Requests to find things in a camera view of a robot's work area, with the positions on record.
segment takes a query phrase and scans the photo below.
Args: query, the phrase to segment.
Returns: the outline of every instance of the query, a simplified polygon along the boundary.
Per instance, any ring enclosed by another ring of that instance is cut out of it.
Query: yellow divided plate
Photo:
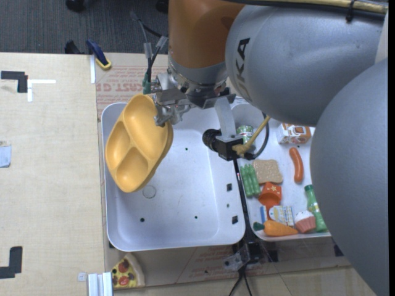
[[[136,94],[110,132],[104,155],[112,178],[123,192],[143,188],[172,145],[172,125],[156,126],[156,114],[152,98]]]

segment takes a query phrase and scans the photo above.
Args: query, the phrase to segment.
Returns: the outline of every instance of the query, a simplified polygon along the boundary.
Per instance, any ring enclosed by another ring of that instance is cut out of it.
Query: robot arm
[[[190,108],[226,111],[229,77],[263,113],[315,126],[320,208],[378,295],[389,294],[388,60],[376,64],[385,15],[388,4],[363,0],[169,0],[169,68],[151,86],[157,125]]]

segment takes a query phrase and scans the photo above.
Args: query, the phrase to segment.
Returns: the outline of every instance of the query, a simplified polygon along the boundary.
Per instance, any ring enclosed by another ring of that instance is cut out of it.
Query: pizza slice
[[[111,274],[114,290],[145,286],[143,270],[130,252],[112,268]]]

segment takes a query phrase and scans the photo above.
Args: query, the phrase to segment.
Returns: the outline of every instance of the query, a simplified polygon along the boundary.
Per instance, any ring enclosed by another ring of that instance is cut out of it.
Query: gray carpet
[[[157,0],[85,0],[86,9],[67,9],[66,0],[0,0],[0,51],[63,54],[70,39],[87,52],[88,38],[104,52],[143,52],[143,33],[130,11],[165,35],[167,15]],[[157,38],[148,33],[153,44]]]

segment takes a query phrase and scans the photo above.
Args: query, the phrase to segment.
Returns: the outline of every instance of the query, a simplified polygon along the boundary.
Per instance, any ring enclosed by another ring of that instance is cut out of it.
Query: circular mark on bin
[[[154,188],[152,185],[147,185],[143,189],[143,195],[147,199],[151,199],[156,195],[156,188]]]

